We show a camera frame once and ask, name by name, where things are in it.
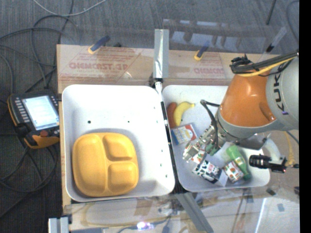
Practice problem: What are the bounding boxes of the red sausage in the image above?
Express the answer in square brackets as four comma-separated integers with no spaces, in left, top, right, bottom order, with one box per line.
[166,102,178,129]

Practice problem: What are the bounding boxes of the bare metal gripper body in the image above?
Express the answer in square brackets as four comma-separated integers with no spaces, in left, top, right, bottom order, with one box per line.
[198,124,227,155]

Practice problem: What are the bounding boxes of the blue and white carton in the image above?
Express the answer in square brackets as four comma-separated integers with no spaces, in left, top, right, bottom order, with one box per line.
[170,123,198,146]

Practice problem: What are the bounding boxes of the black and white carton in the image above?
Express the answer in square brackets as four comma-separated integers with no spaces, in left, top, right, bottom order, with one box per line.
[191,159,229,187]

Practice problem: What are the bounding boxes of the white plastic tray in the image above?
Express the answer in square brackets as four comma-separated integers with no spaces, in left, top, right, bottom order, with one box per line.
[161,84,271,193]
[61,84,176,202]

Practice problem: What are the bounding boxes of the black cylinder on white bracket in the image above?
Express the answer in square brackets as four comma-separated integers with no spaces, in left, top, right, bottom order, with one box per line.
[248,137,288,174]

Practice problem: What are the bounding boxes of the green bottle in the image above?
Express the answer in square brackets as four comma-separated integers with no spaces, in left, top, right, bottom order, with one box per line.
[225,145,252,181]

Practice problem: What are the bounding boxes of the brown cardboard board red print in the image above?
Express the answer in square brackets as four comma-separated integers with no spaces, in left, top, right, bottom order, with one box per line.
[56,44,280,209]

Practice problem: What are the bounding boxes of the white can orange print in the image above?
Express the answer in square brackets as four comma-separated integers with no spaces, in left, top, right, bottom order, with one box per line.
[223,161,244,184]

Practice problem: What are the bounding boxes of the yellow banana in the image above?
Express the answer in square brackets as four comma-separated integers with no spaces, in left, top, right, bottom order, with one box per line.
[173,101,196,127]

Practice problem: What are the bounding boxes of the yellow divided plate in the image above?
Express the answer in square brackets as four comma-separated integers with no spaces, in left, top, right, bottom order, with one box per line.
[71,132,140,198]

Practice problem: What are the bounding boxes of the white can red print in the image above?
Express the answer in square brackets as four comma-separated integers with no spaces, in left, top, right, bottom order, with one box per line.
[190,150,208,165]

